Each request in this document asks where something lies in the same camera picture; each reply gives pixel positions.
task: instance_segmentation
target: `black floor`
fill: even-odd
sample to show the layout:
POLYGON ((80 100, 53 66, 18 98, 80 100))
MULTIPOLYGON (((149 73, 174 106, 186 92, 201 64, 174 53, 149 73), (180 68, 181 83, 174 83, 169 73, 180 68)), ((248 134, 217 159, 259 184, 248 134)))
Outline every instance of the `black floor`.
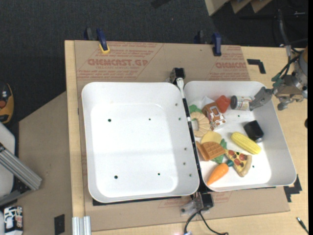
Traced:
MULTIPOLYGON (((277 9, 290 42, 307 39, 309 0, 274 0, 255 14, 247 5, 234 14, 226 3, 210 17, 204 0, 0 0, 0 80, 9 83, 20 121, 66 90, 64 40, 83 39, 86 26, 102 28, 110 41, 193 43, 219 32, 225 45, 278 47, 277 9), (290 16, 294 12, 306 16, 290 16), (241 17, 263 16, 244 20, 241 17)), ((307 42, 294 43, 305 47, 307 42)))

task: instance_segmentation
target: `toy carrot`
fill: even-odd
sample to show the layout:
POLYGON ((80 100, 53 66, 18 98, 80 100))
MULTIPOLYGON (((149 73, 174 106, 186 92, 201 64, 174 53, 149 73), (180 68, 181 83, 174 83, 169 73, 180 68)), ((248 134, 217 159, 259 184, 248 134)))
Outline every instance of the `toy carrot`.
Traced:
POLYGON ((209 180, 207 181, 207 185, 210 185, 214 183, 215 181, 219 180, 222 178, 224 175, 226 175, 229 171, 229 167, 233 166, 234 162, 231 160, 228 160, 226 163, 221 163, 217 165, 214 170, 212 171, 209 180))

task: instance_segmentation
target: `pizza slice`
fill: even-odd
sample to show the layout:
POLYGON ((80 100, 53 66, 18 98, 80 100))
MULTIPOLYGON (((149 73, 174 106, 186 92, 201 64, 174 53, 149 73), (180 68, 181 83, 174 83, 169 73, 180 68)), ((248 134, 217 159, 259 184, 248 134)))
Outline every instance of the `pizza slice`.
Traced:
POLYGON ((244 177, 250 170, 252 164, 252 155, 246 155, 244 153, 225 150, 225 155, 234 162, 234 169, 239 174, 239 176, 244 177))

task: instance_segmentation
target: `toy donut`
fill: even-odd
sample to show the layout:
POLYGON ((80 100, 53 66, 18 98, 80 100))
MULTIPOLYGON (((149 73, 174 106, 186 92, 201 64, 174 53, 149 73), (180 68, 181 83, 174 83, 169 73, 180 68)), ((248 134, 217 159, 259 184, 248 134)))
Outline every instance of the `toy donut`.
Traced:
POLYGON ((201 138, 210 130, 210 121, 203 113, 193 112, 190 114, 190 118, 198 122, 198 129, 194 130, 196 137, 201 138))

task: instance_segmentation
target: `wooden table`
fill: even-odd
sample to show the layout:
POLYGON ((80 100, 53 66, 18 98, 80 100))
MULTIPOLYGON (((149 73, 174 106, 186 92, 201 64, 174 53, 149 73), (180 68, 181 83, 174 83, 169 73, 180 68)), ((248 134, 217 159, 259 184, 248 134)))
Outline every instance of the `wooden table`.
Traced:
MULTIPOLYGON (((248 71, 252 81, 259 81, 270 88, 271 78, 287 63, 286 51, 283 48, 242 47, 245 59, 260 59, 265 66, 266 74, 260 74, 257 66, 249 66, 248 71)), ((77 114, 77 87, 75 75, 74 41, 65 41, 66 73, 67 73, 67 104, 69 124, 69 150, 72 189, 73 216, 85 216, 84 191, 82 180, 79 118, 77 114)), ((274 105, 279 101, 273 98, 274 105)), ((293 162, 300 179, 302 191, 292 195, 289 212, 263 214, 227 219, 209 220, 213 230, 227 231, 231 235, 242 234, 306 234, 297 222, 300 217, 309 228, 308 206, 308 130, 304 122, 308 115, 307 100, 290 104, 287 110, 277 111, 286 142, 290 149, 293 162)), ((95 235, 182 235, 183 223, 128 228, 94 232, 95 235)), ((202 221, 191 222, 188 226, 193 235, 212 234, 202 221)))

